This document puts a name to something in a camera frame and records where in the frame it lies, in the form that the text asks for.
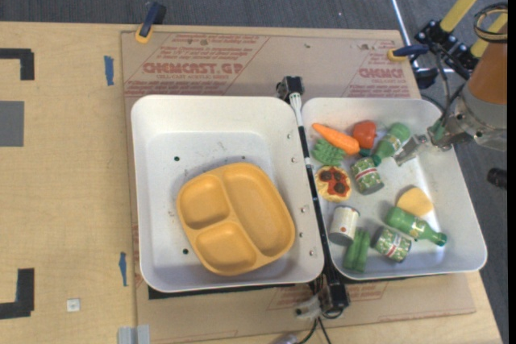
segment pizza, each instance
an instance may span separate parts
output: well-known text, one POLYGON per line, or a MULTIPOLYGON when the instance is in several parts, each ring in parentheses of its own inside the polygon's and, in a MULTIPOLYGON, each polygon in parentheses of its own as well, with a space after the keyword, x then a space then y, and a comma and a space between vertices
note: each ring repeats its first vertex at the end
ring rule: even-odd
POLYGON ((315 184, 319 194, 329 202, 346 201, 352 194, 351 181, 342 168, 320 168, 315 174, 315 184))

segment can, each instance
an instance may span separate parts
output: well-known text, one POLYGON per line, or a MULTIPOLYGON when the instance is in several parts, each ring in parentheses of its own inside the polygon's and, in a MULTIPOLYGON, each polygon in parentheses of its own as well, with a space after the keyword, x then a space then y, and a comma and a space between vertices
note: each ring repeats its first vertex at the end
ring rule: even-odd
POLYGON ((409 254, 412 247, 412 241, 402 237, 399 233, 381 226, 372 238, 372 247, 398 263, 402 262, 409 254))
POLYGON ((360 213, 351 206, 337 205, 333 213, 328 238, 335 244, 346 246, 355 239, 356 223, 360 213))
POLYGON ((352 165, 352 175, 358 185, 358 190, 364 195, 375 193, 384 187, 377 167, 370 156, 357 160, 352 165))

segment gray square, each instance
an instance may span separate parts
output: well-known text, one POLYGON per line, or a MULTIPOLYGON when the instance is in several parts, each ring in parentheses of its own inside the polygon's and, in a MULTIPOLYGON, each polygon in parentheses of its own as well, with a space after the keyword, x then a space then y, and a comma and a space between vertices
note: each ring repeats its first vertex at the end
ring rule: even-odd
POLYGON ((0 101, 0 147, 23 146, 24 103, 0 101))

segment red tomato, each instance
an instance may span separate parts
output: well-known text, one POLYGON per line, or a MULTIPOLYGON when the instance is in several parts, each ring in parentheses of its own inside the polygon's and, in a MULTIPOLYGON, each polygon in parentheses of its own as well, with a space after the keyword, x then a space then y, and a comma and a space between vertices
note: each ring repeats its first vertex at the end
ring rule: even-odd
POLYGON ((353 138, 358 141, 363 149, 371 149, 376 136, 377 126, 373 121, 358 122, 353 128, 353 138))

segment toy carrot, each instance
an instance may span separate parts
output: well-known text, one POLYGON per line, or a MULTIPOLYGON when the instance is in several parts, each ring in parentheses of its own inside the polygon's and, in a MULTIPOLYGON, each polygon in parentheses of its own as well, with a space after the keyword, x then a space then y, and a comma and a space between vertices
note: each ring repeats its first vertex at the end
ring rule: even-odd
POLYGON ((346 135, 343 132, 331 129, 328 126, 320 123, 312 123, 312 127, 334 147, 343 149, 348 155, 355 155, 360 151, 358 141, 352 136, 346 135))

